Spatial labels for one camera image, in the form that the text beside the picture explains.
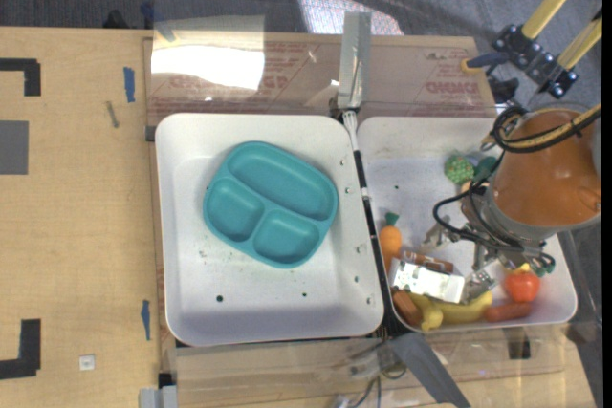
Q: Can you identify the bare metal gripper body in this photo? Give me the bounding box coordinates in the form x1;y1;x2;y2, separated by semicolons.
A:
457;223;547;273

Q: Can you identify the brown packet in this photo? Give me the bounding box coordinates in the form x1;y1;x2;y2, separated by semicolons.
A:
400;247;455;274

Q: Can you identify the red tomato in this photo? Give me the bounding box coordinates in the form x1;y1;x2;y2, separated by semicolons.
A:
503;262;542;305

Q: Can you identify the yellow banana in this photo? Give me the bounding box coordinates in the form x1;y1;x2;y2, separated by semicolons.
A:
409;290;494;333

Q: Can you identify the red sausage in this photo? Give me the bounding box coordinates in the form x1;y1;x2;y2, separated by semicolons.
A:
483;300;535;324

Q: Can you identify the orange carrot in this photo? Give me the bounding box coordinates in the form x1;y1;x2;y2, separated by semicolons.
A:
379;211;404;274

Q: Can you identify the white carton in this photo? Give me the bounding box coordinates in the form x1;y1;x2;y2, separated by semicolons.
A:
387;256;467;305

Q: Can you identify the white plastic tray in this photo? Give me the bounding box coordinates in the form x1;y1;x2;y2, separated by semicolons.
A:
153;112;386;348
356;115;579;334

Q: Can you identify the brown sausage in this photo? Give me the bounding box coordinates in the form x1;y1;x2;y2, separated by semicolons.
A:
391;288;424;327

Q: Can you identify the brown cardboard board red print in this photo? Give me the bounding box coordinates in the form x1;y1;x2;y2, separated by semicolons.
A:
142;32;571;378

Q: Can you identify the teal divided plate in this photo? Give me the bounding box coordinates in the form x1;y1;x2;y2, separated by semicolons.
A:
202;140;340;270

